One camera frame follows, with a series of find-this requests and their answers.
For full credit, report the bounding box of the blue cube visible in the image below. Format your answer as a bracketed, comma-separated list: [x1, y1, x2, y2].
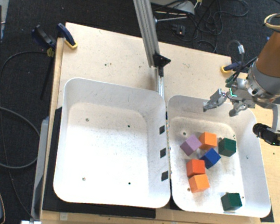
[198, 146, 223, 171]

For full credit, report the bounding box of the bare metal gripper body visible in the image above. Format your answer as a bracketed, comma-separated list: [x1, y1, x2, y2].
[225, 76, 280, 112]

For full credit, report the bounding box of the pale wood board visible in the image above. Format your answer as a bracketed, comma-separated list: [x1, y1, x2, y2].
[37, 21, 280, 224]

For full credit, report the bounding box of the purple cube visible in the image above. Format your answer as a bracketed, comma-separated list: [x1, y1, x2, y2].
[178, 132, 203, 158]

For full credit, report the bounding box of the white plastic tray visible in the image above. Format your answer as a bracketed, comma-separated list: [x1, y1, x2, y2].
[151, 93, 280, 224]
[46, 75, 187, 219]

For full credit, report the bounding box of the green cube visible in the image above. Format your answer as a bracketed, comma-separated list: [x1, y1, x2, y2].
[218, 190, 245, 215]
[216, 136, 239, 159]

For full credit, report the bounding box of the black cylinder on white bracket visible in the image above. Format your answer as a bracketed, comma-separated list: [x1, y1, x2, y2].
[250, 99, 280, 147]

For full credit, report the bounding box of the dark orange cube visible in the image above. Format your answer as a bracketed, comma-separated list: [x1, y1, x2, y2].
[184, 157, 209, 181]

